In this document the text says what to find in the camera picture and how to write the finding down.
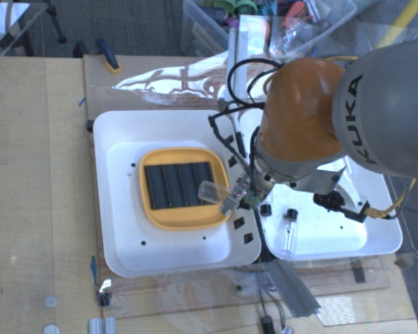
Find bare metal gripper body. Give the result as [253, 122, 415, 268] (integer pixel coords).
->
[242, 169, 297, 207]

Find clear plastic bottle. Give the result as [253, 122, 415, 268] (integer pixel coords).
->
[197, 180, 231, 205]

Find yellow plate with black ribs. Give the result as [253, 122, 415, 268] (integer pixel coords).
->
[139, 147, 232, 231]

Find clear bottle with black cap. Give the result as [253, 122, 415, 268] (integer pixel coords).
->
[277, 207, 300, 255]

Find white plastic tray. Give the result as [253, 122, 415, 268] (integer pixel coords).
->
[92, 109, 264, 279]
[237, 109, 404, 262]

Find black cylinder on white bracket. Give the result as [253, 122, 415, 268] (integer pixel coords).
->
[312, 166, 371, 224]

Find black block with thin wires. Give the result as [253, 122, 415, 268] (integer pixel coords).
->
[260, 315, 277, 334]

